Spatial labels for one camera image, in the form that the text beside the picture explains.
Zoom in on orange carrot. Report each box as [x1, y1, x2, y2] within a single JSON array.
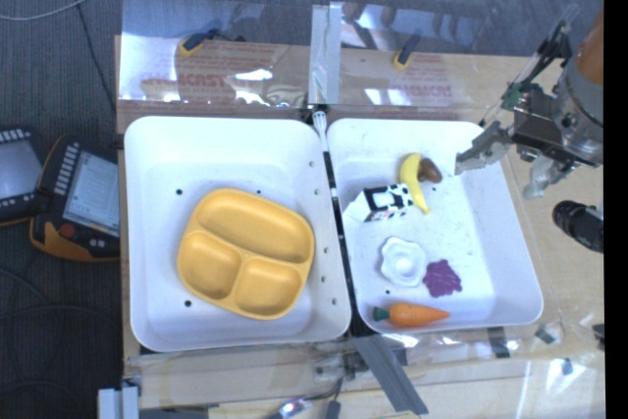
[[371, 301, 451, 329]]

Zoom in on brown rounded toy food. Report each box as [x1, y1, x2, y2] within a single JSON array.
[[419, 157, 445, 184]]

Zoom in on white fried egg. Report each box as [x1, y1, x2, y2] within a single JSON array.
[[380, 236, 427, 288]]

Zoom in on purple grapes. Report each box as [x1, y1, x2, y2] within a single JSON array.
[[422, 258, 464, 299]]

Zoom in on yellow banana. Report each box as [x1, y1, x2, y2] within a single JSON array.
[[398, 152, 433, 216]]

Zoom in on white plastic tray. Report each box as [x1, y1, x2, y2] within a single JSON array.
[[123, 115, 353, 353], [325, 117, 545, 337]]

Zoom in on black and white milk carton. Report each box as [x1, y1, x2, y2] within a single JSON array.
[[342, 182, 414, 224]]

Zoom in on black cylinder on white bracket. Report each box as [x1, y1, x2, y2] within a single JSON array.
[[551, 199, 605, 254]]

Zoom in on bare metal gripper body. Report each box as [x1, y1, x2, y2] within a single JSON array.
[[508, 85, 605, 169]]

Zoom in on yellow divided plate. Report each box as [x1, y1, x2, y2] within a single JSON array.
[[175, 187, 316, 322]]

